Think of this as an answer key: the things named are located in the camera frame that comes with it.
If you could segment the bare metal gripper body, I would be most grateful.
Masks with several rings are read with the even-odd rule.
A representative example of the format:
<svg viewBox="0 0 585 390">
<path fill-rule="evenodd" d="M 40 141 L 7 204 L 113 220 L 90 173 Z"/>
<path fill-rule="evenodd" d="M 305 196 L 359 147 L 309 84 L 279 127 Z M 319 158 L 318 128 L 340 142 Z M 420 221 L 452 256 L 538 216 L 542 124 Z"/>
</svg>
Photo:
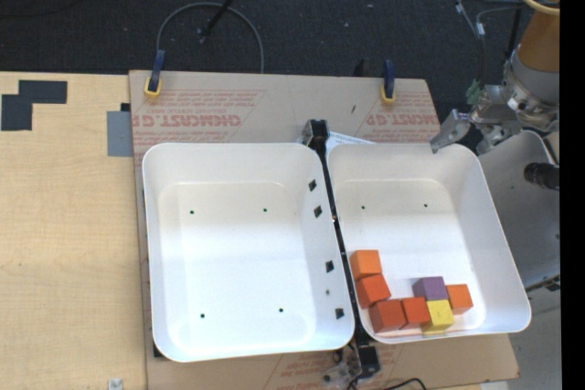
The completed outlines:
<svg viewBox="0 0 585 390">
<path fill-rule="evenodd" d="M 559 130 L 558 105 L 540 99 L 518 84 L 485 85 L 474 94 L 469 121 L 488 141 L 502 141 L 532 129 L 545 134 Z"/>
</svg>

